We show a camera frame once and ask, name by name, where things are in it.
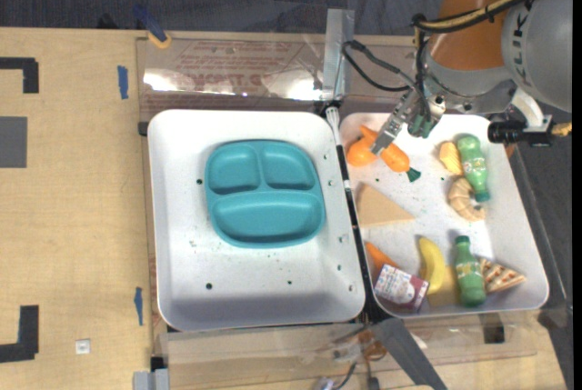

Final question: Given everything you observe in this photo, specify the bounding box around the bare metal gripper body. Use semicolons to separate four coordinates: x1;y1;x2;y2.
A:
391;79;520;138

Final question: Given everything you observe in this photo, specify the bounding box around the orange carrot with green top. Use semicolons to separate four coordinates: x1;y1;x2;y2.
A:
358;125;422;184

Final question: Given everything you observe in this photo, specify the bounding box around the orange toy fruit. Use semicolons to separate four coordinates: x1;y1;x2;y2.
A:
346;137;379;168

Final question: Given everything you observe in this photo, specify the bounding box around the yellow ridged crisp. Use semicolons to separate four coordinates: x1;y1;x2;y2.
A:
438;141;465;177

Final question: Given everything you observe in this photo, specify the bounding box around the green plastic bottle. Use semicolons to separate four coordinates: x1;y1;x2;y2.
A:
453;235;488;308
456;134;493;204

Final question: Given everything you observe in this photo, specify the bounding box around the tan triangular bread slice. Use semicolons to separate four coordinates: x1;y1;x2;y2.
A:
355;183;416;228

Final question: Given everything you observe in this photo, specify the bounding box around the white plastic tray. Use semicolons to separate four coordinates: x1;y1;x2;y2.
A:
146;108;367;333
338;111;550;319

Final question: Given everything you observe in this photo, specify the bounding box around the tan croissant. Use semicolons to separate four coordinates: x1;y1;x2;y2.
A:
447;176;487;223

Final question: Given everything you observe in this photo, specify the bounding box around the small orange carrot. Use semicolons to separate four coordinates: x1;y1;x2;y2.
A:
365;241;401;279

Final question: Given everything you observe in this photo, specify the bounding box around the yellow banana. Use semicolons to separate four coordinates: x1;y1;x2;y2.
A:
416;235;448;296

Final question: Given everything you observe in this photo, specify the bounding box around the teal divided plate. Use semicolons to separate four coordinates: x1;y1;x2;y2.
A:
203;139;327;250

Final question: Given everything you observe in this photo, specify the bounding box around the white and maroon carton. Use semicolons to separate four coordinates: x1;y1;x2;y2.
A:
373;264;430;314

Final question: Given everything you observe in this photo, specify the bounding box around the pizza slice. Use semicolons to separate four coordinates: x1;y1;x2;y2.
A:
479;257;528;295

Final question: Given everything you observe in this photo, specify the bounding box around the brown cardboard board red print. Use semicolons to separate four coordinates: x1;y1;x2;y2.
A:
135;31;568;365

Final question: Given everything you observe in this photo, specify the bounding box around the black cylinder on white bracket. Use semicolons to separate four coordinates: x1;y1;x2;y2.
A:
487;88;554;148

